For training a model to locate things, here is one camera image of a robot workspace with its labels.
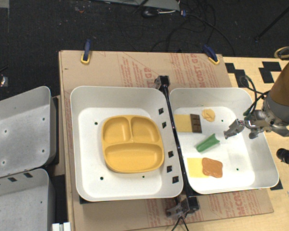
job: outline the white tray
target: white tray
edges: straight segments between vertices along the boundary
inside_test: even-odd
[[[159,114],[159,109],[163,109],[163,113]],[[167,102],[160,91],[153,88],[77,87],[71,93],[71,113],[76,187],[82,198],[95,202],[170,198],[181,193],[183,179],[179,157]],[[118,115],[146,116],[155,121],[165,153],[160,168],[135,174],[108,169],[102,151],[101,128],[103,121]]]
[[[228,130],[235,119],[243,120],[243,113],[252,104],[249,94],[240,88],[182,88],[170,93],[173,114],[200,115],[202,133],[178,132],[188,181],[200,194],[269,188],[279,181],[279,175],[265,135],[249,139],[250,131],[228,138]],[[214,122],[205,120],[201,113],[212,109]],[[195,145],[215,133],[220,143],[201,153]],[[208,157],[223,163],[223,177],[192,178],[188,172],[187,158]]]
[[[0,177],[50,163],[56,154],[56,110],[48,87],[0,101]]]
[[[0,178],[0,231],[50,231],[55,193],[44,169]]]

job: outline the hole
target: hole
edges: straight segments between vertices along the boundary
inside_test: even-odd
[[[29,173],[24,173],[24,175],[27,177],[27,178],[32,178],[33,176]]]
[[[177,183],[177,182],[179,182],[179,176],[172,177],[172,183],[174,184],[174,183]]]
[[[167,173],[172,172],[172,166],[167,166]]]
[[[10,178],[8,178],[11,182],[15,182],[15,181],[17,181],[14,177],[10,177]]]
[[[173,155],[173,151],[168,152],[168,157],[171,158],[172,156],[174,156],[174,155]]]

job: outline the cardboard sheet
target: cardboard sheet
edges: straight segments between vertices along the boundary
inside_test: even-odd
[[[110,201],[81,204],[75,186],[70,93],[78,86],[153,87],[159,75],[170,77],[171,89],[193,87],[231,87],[221,55],[213,65],[204,54],[144,53],[94,51],[89,65],[80,62],[82,51],[59,52],[61,91],[63,95],[66,140],[69,218],[76,231],[127,231],[173,225],[166,209],[173,199]],[[266,189],[229,192],[198,197],[200,210],[188,215],[186,222],[203,222],[273,212]]]

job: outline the computer mouse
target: computer mouse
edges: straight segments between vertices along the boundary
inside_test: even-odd
[[[154,17],[158,15],[158,10],[157,8],[152,8],[152,7],[147,7],[143,12],[142,12],[142,16],[145,18],[148,17]]]

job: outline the green object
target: green object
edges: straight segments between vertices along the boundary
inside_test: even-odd
[[[202,152],[202,151],[218,144],[219,142],[220,141],[218,139],[216,139],[216,137],[215,137],[215,133],[213,133],[212,135],[207,137],[205,140],[203,140],[202,142],[197,144],[196,149],[197,149],[197,151]]]

